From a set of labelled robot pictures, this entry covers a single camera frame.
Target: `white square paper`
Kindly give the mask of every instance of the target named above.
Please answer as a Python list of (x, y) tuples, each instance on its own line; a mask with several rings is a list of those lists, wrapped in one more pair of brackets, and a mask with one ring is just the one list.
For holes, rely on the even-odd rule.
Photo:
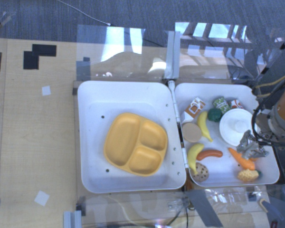
[(42, 87), (42, 95), (50, 95), (51, 94), (51, 88), (49, 86)]
[(49, 195), (46, 194), (45, 192), (43, 191), (39, 191), (39, 193), (37, 194), (36, 198), (35, 198), (35, 202), (42, 205), (42, 206), (45, 206), (46, 203), (47, 203), (47, 200), (49, 198)]

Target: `toy banana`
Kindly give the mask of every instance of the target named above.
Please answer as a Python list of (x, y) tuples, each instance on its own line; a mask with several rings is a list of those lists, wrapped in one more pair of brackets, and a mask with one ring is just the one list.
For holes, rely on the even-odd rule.
[(197, 143), (193, 145), (187, 154), (188, 164), (190, 168), (193, 170), (193, 174), (196, 175), (198, 172), (196, 171), (196, 157), (198, 156), (199, 152), (202, 151), (204, 145), (202, 143)]
[(206, 125), (207, 114), (208, 114), (207, 112), (202, 112), (201, 114), (199, 114), (198, 126), (201, 129), (202, 135), (206, 137), (210, 142), (212, 142), (213, 139), (210, 137), (210, 133)]

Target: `yellow divided plate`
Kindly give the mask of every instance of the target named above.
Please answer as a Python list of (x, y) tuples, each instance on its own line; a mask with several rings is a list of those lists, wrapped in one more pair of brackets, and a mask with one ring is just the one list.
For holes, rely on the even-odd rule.
[(153, 175), (162, 165), (168, 145), (166, 131), (142, 116), (123, 113), (113, 121), (104, 144), (112, 165), (139, 175)]

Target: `toy carrot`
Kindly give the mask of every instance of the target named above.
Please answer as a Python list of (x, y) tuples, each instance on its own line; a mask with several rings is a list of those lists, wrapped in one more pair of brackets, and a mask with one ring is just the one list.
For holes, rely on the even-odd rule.
[(250, 169), (251, 171), (254, 171), (256, 169), (255, 164), (251, 160), (246, 160), (242, 158), (242, 154), (238, 153), (234, 149), (228, 148), (234, 159), (246, 170)]

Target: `sausage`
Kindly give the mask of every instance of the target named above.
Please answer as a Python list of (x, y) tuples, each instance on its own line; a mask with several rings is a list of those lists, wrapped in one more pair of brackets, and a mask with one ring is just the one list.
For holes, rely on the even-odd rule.
[(198, 154), (198, 156), (196, 157), (196, 159), (198, 161), (201, 161), (203, 159), (205, 159), (206, 157), (209, 156), (214, 156), (214, 157), (222, 157), (223, 156), (223, 152), (219, 151), (219, 150), (205, 150), (202, 151)]

